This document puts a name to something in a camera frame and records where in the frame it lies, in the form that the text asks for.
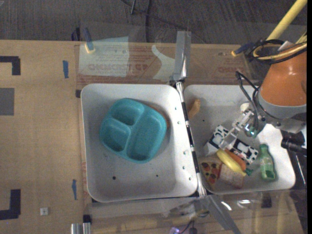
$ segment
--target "gray square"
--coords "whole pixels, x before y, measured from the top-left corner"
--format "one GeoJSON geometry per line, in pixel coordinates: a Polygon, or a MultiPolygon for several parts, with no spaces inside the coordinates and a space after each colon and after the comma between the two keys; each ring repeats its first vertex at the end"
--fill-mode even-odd
{"type": "Polygon", "coordinates": [[[1,115],[14,115],[14,88],[0,88],[1,115]]]}

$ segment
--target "orange carrot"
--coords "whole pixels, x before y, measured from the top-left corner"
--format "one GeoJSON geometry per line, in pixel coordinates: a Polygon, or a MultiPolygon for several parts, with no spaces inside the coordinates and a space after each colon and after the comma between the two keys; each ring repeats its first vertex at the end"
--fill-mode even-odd
{"type": "Polygon", "coordinates": [[[230,152],[228,149],[224,150],[234,161],[236,161],[241,169],[246,170],[246,163],[240,157],[238,157],[235,153],[230,152]]]}

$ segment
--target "teal plate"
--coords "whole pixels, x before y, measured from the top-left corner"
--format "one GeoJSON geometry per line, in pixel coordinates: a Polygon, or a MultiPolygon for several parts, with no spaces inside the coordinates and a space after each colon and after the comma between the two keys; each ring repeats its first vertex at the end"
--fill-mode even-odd
{"type": "Polygon", "coordinates": [[[109,109],[100,127],[100,141],[111,152],[135,163],[150,161],[167,131],[165,118],[133,99],[120,99],[109,109]]]}

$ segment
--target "yellow tube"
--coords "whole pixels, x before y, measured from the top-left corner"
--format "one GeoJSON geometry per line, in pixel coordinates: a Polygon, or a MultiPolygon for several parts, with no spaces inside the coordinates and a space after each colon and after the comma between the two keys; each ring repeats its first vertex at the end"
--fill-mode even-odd
{"type": "Polygon", "coordinates": [[[297,0],[272,31],[267,40],[278,39],[307,3],[308,0],[297,0]]]}

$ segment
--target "green bottle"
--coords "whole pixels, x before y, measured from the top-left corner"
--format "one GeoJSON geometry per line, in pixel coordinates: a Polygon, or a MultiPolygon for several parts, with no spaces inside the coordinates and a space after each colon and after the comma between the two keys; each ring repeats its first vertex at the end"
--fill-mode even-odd
{"type": "Polygon", "coordinates": [[[269,147],[266,144],[261,144],[259,148],[261,176],[266,181],[275,180],[274,163],[269,153],[269,147]]]}

